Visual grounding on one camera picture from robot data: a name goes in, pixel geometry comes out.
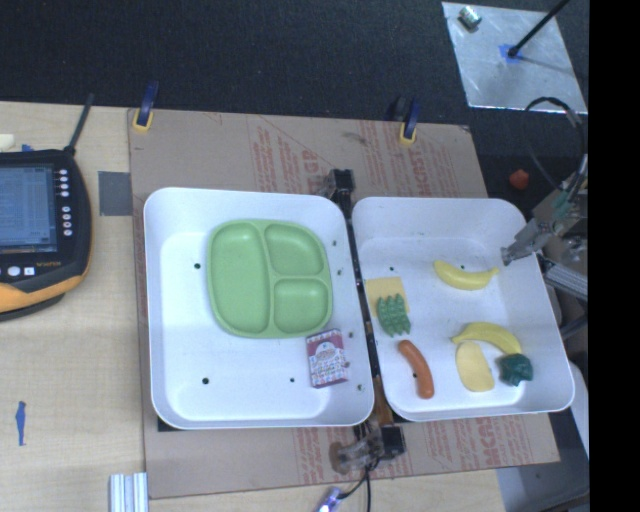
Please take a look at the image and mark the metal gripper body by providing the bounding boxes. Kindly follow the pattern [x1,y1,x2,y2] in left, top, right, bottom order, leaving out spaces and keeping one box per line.
[532,188,589,239]

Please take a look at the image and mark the yellow banana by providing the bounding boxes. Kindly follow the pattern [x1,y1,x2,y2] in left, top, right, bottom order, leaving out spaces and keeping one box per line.
[451,321,523,356]
[433,259,500,292]

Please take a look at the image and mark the white plastic tray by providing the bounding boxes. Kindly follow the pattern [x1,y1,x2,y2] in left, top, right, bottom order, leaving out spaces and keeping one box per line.
[351,196,576,424]
[143,187,376,431]

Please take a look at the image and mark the green broccoli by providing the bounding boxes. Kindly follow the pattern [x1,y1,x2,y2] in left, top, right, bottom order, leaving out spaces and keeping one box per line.
[496,353,534,387]

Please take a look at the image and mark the yellow oval slice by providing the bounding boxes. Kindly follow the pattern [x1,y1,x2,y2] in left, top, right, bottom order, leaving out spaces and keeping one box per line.
[455,340,496,393]

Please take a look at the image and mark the yellow cheese slice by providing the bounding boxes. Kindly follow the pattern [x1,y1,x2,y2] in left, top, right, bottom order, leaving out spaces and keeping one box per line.
[365,276,410,319]

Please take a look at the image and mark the green ridged toy vegetable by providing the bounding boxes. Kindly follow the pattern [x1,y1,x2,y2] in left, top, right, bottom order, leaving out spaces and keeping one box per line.
[375,293,412,337]

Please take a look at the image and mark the orange sausage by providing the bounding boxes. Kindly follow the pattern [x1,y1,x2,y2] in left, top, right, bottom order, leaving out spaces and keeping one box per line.
[397,339,435,400]

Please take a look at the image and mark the thin black rod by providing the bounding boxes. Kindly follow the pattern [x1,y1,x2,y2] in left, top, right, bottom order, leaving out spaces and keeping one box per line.
[339,192,389,426]

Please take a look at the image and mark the small silver can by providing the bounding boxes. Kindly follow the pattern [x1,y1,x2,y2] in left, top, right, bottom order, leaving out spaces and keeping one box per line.
[458,5,483,32]

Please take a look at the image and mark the red and white carton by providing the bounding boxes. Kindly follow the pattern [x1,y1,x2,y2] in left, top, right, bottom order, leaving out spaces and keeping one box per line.
[305,328,350,389]

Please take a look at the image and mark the green divided plate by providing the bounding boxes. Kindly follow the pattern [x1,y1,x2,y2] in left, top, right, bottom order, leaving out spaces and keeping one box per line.
[206,218,335,340]

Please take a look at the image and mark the brown cardboard board red print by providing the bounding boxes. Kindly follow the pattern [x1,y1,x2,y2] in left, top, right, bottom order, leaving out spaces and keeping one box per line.
[127,107,562,500]

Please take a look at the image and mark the black block with thin wires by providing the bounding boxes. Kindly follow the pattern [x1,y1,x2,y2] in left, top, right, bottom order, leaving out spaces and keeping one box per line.
[379,424,407,459]
[327,168,357,200]

